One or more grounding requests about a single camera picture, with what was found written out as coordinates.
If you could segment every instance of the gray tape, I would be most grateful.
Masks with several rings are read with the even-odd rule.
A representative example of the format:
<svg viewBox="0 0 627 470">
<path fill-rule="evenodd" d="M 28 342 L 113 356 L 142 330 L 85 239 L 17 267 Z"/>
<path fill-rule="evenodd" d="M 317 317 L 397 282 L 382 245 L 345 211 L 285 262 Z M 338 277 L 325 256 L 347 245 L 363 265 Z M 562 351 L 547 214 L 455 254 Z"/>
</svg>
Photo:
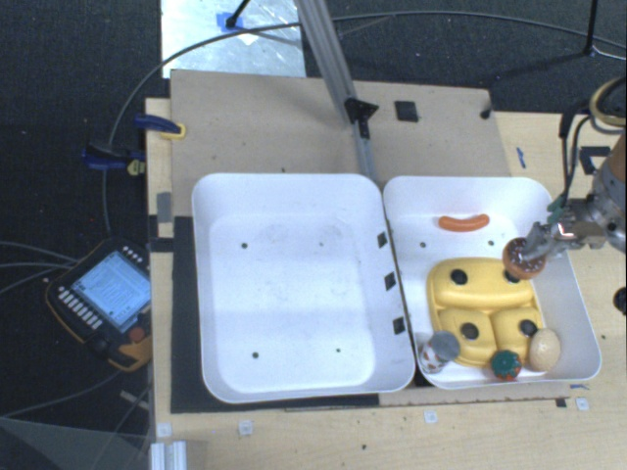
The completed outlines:
<svg viewBox="0 0 627 470">
<path fill-rule="evenodd" d="M 172 193 L 157 194 L 157 222 L 172 223 Z"/>
</svg>

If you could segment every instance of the empty white tray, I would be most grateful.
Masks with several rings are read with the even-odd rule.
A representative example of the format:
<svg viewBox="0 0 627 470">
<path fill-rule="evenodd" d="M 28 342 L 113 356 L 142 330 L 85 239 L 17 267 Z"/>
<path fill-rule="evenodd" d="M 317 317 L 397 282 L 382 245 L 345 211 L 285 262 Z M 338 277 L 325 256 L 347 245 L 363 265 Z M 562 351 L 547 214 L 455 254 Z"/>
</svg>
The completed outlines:
<svg viewBox="0 0 627 470">
<path fill-rule="evenodd" d="M 538 182 L 511 177 L 397 177 L 384 190 L 385 209 L 403 280 L 416 345 L 433 333 L 426 280 L 440 261 L 451 258 L 500 258 L 506 243 L 524 237 L 535 221 L 546 220 L 549 192 Z M 465 218 L 480 213 L 490 224 L 456 233 L 438 226 L 442 215 Z M 579 381 L 601 368 L 601 351 L 567 254 L 547 263 L 532 281 L 546 327 L 557 332 L 562 354 L 550 372 L 523 368 L 518 383 Z M 489 370 L 448 364 L 425 377 L 444 389 L 506 385 Z"/>
<path fill-rule="evenodd" d="M 202 370 L 225 402 L 400 390 L 415 359 L 381 193 L 352 174 L 212 174 L 192 194 Z"/>
</svg>

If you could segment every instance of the yellow egg carton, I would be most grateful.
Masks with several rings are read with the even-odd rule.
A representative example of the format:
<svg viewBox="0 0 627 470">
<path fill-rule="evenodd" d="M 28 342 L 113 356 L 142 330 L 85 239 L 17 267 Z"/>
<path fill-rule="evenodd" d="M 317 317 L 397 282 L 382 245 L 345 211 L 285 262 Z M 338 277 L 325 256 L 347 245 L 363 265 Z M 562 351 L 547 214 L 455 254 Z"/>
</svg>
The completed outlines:
<svg viewBox="0 0 627 470">
<path fill-rule="evenodd" d="M 434 331 L 458 338 L 461 365 L 489 367 L 501 350 L 524 363 L 531 336 L 543 327 L 533 286 L 509 276 L 500 259 L 438 263 L 427 278 L 427 299 Z"/>
</svg>

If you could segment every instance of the tray with toy food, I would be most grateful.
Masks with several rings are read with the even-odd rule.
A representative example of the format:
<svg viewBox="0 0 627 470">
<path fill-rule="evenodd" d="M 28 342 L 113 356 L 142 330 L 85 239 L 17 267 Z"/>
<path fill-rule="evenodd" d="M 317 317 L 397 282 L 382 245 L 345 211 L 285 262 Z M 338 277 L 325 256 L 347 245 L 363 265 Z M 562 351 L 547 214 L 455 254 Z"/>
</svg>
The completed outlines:
<svg viewBox="0 0 627 470">
<path fill-rule="evenodd" d="M 384 202 L 418 366 L 433 385 L 582 381 L 598 373 L 601 352 L 568 255 L 533 280 L 517 279 L 502 262 L 507 242 L 545 219 L 551 196 L 541 184 L 402 176 L 387 184 Z M 433 337 L 443 333 L 458 343 L 456 356 L 434 366 L 426 358 L 437 356 Z"/>
</svg>

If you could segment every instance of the egg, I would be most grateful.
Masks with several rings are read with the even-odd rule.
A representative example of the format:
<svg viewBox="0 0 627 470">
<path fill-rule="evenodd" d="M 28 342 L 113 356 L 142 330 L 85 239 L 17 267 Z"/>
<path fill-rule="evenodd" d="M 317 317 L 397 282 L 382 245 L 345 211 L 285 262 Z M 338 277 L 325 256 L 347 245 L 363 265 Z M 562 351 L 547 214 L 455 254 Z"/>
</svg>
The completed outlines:
<svg viewBox="0 0 627 470">
<path fill-rule="evenodd" d="M 529 343 L 529 368 L 549 371 L 555 367 L 561 355 L 559 337 L 551 329 L 540 329 Z"/>
</svg>

